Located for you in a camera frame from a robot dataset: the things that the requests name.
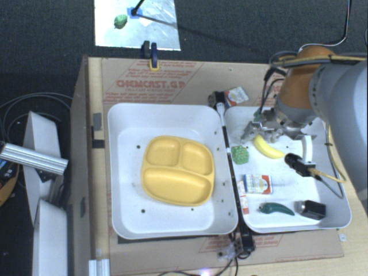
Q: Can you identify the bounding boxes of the white carton with yellow print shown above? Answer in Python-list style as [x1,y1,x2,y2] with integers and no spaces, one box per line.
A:
[224,86,250,108]

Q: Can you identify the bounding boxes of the brown cardboard board red print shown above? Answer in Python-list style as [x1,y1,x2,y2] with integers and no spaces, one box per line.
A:
[100,57,344,276]

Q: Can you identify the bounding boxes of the green round toy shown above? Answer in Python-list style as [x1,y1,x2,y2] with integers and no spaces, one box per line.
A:
[113,14,129,30]

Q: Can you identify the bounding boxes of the white plastic tray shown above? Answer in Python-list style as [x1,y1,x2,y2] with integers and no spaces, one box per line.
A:
[224,105,352,233]
[107,102,239,240]

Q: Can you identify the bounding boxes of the green broccoli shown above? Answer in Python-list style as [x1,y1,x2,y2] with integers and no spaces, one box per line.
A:
[231,145,250,165]

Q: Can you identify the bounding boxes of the thin black and white rod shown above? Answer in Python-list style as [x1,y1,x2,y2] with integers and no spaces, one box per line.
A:
[217,101,246,235]

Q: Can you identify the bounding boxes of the yellow divided plate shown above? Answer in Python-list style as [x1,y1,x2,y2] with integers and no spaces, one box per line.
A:
[140,135,216,208]

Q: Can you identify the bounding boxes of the white carton with colour print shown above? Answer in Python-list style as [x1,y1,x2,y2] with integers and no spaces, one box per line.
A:
[242,174,274,196]

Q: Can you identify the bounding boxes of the dark green pepper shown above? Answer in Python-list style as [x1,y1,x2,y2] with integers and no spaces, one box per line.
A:
[258,202,296,217]

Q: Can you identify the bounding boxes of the black cylinder on white bracket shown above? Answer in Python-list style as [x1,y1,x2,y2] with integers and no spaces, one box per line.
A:
[284,135,317,178]

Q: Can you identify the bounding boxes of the yellow banana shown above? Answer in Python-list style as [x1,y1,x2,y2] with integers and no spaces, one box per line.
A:
[253,133,286,159]

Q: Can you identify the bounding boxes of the red and white packet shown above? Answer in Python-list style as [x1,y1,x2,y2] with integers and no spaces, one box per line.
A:
[236,179,251,215]

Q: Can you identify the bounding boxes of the black and silver box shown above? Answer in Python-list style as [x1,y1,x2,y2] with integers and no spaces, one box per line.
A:
[293,200,327,221]

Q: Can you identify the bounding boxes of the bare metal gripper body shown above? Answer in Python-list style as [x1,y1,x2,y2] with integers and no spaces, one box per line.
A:
[252,109,313,140]

